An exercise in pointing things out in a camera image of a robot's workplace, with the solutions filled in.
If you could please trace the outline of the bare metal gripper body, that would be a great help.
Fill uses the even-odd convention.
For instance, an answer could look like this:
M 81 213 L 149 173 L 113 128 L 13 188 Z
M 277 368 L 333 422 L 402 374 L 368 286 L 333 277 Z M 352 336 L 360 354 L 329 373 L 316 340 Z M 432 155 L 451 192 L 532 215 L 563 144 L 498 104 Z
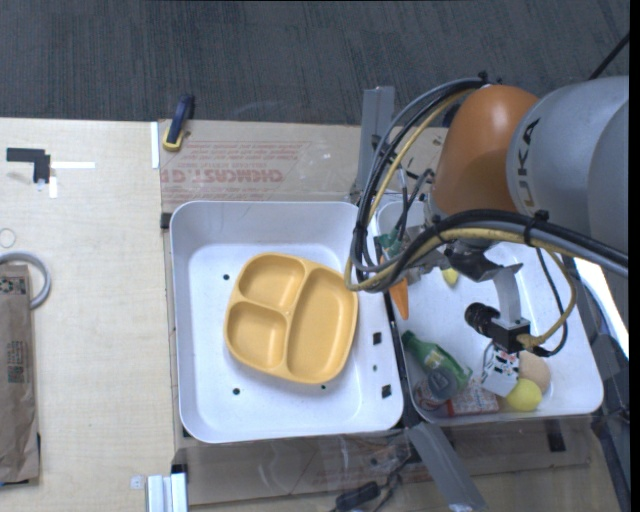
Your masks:
M 423 231 L 423 225 L 409 226 L 405 233 L 407 245 L 411 245 Z M 410 264 L 409 269 L 406 271 L 406 279 L 409 283 L 417 283 L 423 275 L 430 273 L 434 269 L 446 270 L 449 267 L 450 264 L 444 255 L 444 249 L 437 247 Z

